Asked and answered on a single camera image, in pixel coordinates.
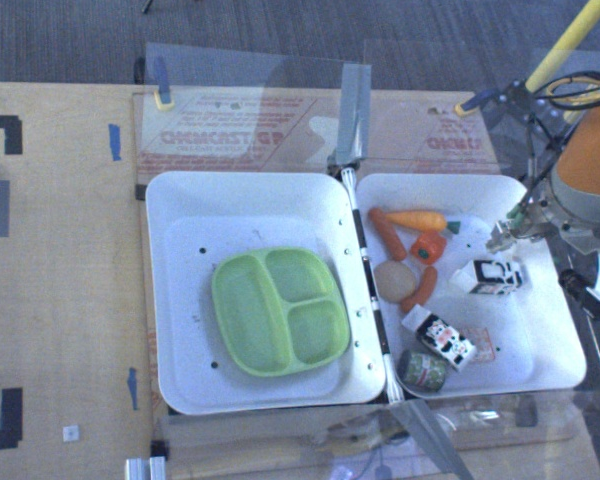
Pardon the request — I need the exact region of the green divided plate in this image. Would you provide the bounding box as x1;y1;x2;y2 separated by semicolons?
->
210;246;353;379

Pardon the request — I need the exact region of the orange toy sausage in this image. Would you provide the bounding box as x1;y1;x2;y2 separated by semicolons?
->
367;206;409;263
399;265;439;315

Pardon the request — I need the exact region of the beige round biscuit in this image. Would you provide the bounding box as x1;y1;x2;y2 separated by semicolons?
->
373;259;418;305

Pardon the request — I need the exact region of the black and white milk carton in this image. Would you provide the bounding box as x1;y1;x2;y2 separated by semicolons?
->
448;258;525;298

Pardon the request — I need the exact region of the black cylinder on white bracket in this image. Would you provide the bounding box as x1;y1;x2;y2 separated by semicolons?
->
558;247;600;320

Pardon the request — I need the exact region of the cow print milk bottle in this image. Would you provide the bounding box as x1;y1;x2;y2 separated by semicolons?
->
400;303;478;373

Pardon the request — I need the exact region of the white plastic tray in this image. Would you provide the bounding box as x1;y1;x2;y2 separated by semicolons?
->
144;169;388;416
354;172;588;401

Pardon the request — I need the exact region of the orange bell pepper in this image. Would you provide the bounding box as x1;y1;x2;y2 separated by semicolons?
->
410;229;449;267

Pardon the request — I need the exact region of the orange carrot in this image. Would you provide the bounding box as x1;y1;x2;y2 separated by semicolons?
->
384;209;463;235

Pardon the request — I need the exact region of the green can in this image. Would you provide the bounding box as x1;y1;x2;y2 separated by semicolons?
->
396;348;449;393

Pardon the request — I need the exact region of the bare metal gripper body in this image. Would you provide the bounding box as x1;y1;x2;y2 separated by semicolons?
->
510;202;600;256

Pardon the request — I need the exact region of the brown cardboard board red print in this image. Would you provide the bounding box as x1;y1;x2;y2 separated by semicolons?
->
131;89;581;452

